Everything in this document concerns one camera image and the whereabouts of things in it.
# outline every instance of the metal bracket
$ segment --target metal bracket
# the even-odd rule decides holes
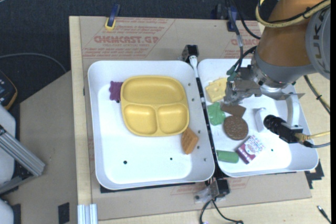
[[[26,182],[34,177],[42,175],[45,164],[22,145],[17,139],[10,135],[0,125],[0,148],[2,148],[8,155],[16,160],[23,168],[31,174],[31,176],[21,178],[20,176],[12,178],[12,180],[4,183],[0,187],[0,194],[5,193],[12,188]]]
[[[194,195],[195,203],[206,203],[212,199],[222,198],[230,193],[228,181],[226,179],[218,179],[213,181],[205,189]]]
[[[98,224],[97,205],[78,205],[77,218],[78,224]]]
[[[177,59],[186,63],[190,63],[189,57],[194,55],[198,56],[200,53],[198,52],[197,45],[185,45],[182,55],[180,55]]]

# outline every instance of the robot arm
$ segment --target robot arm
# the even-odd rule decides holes
[[[318,72],[330,79],[330,0],[279,0],[270,22],[258,8],[256,15],[265,30],[251,64],[228,80],[224,103],[262,94],[284,100],[289,95],[282,89],[304,75]]]

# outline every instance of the yellow divided plate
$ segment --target yellow divided plate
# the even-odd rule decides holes
[[[125,125],[141,136],[168,136],[184,132],[189,109],[181,83],[166,76],[135,76],[121,86]]]

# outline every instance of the wooden table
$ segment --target wooden table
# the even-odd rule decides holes
[[[177,23],[185,24],[186,28],[193,26],[207,28],[209,20],[175,20]],[[89,205],[92,203],[91,180],[89,169],[87,119],[85,98],[83,96],[83,66],[81,53],[81,32],[80,17],[70,17],[70,45],[71,45],[71,73],[72,91],[75,122],[75,144],[76,144],[76,167],[77,167],[77,192],[78,204]],[[216,21],[217,33],[223,34],[224,21]],[[318,88],[324,98],[330,103],[330,81],[319,74],[310,76],[314,85]],[[330,129],[330,117],[323,109],[314,95],[309,90],[303,79],[296,84],[297,92],[306,93],[301,99],[301,106],[305,113],[310,131],[312,134],[327,131]],[[329,136],[319,138],[318,143],[329,141]],[[322,180],[313,182],[311,190],[312,198],[271,202],[265,204],[236,206],[224,208],[223,214],[232,219],[242,219],[244,223],[327,223],[322,214],[318,211],[320,205],[331,218],[331,169],[330,169],[330,147],[318,149],[320,162],[324,171]],[[149,223],[198,223],[199,210],[170,213],[163,215],[152,215],[143,217],[111,219],[99,221],[99,223],[120,223],[120,224],[149,224]],[[203,220],[209,223],[225,223],[215,209],[205,211]]]

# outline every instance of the black cable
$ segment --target black cable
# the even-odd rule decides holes
[[[203,220],[202,220],[202,216],[203,216],[203,213],[204,213],[204,211],[205,211],[205,209],[207,208],[207,206],[210,204],[210,202],[211,202],[211,200],[210,201],[207,201],[205,204],[204,204],[204,206],[202,207],[202,210],[201,210],[201,213],[199,214],[199,224],[203,224]]]
[[[301,16],[303,16],[303,17],[305,18],[305,14],[306,14],[307,12],[309,12],[310,10],[312,10],[312,9],[316,8],[317,6],[323,4],[323,3],[326,2],[326,1],[328,1],[328,0],[323,0],[323,1],[319,2],[319,3],[317,3],[316,5],[312,6],[312,7],[308,7],[304,12],[299,13],[299,14],[297,14],[297,15],[294,15],[294,16],[292,16],[292,17],[286,18],[286,19],[273,20],[273,21],[268,21],[268,20],[265,20],[265,19],[263,19],[263,18],[262,18],[262,19],[263,19],[265,22],[267,22],[267,23],[274,24],[274,23],[285,23],[285,22],[290,22],[291,20],[297,19],[297,18],[299,18],[299,17],[301,17]],[[258,2],[258,11],[259,11],[260,18],[261,18],[261,12],[260,12],[260,10],[261,10],[261,3],[260,3],[260,0],[259,0],[259,2]]]
[[[240,6],[238,6],[238,5],[235,3],[234,0],[231,0],[231,2],[232,2],[232,4],[233,4],[233,6],[236,8],[237,13],[239,14],[239,18],[240,18],[240,20],[241,20],[241,23],[243,24],[243,27],[245,28],[245,30],[246,30],[251,36],[253,36],[254,38],[256,38],[256,39],[260,39],[259,36],[257,36],[256,34],[252,33],[252,31],[247,27],[247,25],[246,25],[246,23],[245,23],[245,20],[244,20],[242,14],[241,14],[241,12],[240,12]]]
[[[39,56],[39,57],[44,57],[44,58],[50,59],[50,60],[54,61],[56,64],[58,64],[61,67],[61,69],[63,70],[64,73],[67,72],[65,67],[59,61],[57,61],[55,58],[53,58],[51,56],[48,56],[48,55],[44,55],[44,54],[36,54],[34,52],[22,52],[22,53],[18,53],[18,54],[2,55],[2,56],[0,56],[0,59],[5,59],[5,58],[15,57],[15,56]]]
[[[212,200],[212,203],[214,204],[214,206],[215,206],[217,212],[218,212],[218,213],[221,215],[221,217],[223,217],[225,220],[231,221],[231,222],[233,222],[233,223],[235,223],[235,224],[244,224],[244,222],[243,222],[242,220],[234,220],[234,219],[229,219],[229,218],[225,217],[225,216],[221,213],[221,211],[219,210],[219,208],[217,207],[217,205],[216,205],[216,203],[215,203],[215,200]]]
[[[222,217],[222,218],[224,218],[225,220],[228,220],[228,221],[231,221],[231,222],[233,222],[233,223],[235,223],[235,224],[244,224],[244,222],[242,221],[242,220],[234,220],[234,219],[229,219],[229,218],[227,218],[227,217],[225,217],[223,214],[222,214],[222,212],[219,210],[219,208],[217,207],[217,205],[216,205],[216,203],[215,203],[215,199],[212,199],[212,200],[210,200],[210,201],[208,201],[208,202],[206,202],[205,204],[204,204],[204,206],[202,207],[202,210],[201,210],[201,213],[199,214],[199,224],[203,224],[203,220],[202,220],[202,216],[203,216],[203,213],[204,213],[204,211],[205,211],[205,209],[208,207],[208,205],[210,204],[210,202],[212,202],[213,204],[214,204],[214,206],[215,206],[215,208],[216,208],[216,210],[217,210],[217,212],[220,214],[220,216]]]
[[[244,52],[243,54],[243,59],[248,55],[248,54],[252,54],[254,53],[254,51],[256,50],[257,46],[251,47],[249,48],[246,52]],[[236,61],[236,63],[230,68],[230,70],[228,71],[229,73],[227,74],[232,74],[233,72],[236,72],[236,68],[237,65],[240,63],[240,58]]]
[[[248,54],[252,54],[252,53],[256,50],[256,48],[257,48],[257,46],[251,47],[251,48],[249,48],[246,52],[244,52],[243,55],[240,54],[240,58],[241,58],[241,60],[243,60]],[[238,64],[241,65],[241,62],[242,62],[242,61],[240,61],[240,58],[239,58],[239,59],[236,61],[236,63],[234,64],[235,67],[236,67]],[[239,72],[239,70],[240,70],[240,66],[237,67],[237,69],[235,70],[235,72],[237,73],[237,72]]]
[[[303,76],[305,78],[305,81],[307,85],[309,86],[310,90],[313,92],[313,94],[316,96],[316,99],[320,101],[320,103],[323,105],[324,109],[329,113],[330,115],[330,108],[329,106],[324,102],[323,98],[321,98],[321,95],[315,90],[314,86],[312,85],[309,77],[307,75]]]
[[[225,0],[225,7],[227,8],[227,11],[228,11],[229,21],[232,24],[232,27],[233,27],[233,29],[234,29],[234,31],[236,33],[236,36],[237,36],[237,39],[238,39],[238,43],[239,43],[238,45],[239,45],[239,50],[240,50],[240,57],[238,59],[238,67],[235,70],[235,72],[237,73],[240,70],[240,67],[242,66],[244,51],[243,51],[243,40],[242,40],[242,38],[240,36],[240,32],[239,32],[239,29],[238,29],[238,27],[236,25],[236,22],[235,22],[235,20],[234,20],[234,18],[232,16],[231,3],[233,3],[232,0]]]
[[[306,146],[306,147],[311,147],[311,148],[321,148],[321,147],[325,147],[325,146],[330,146],[330,142],[327,142],[327,143],[321,144],[321,145],[313,145],[309,141],[304,141],[303,145]]]

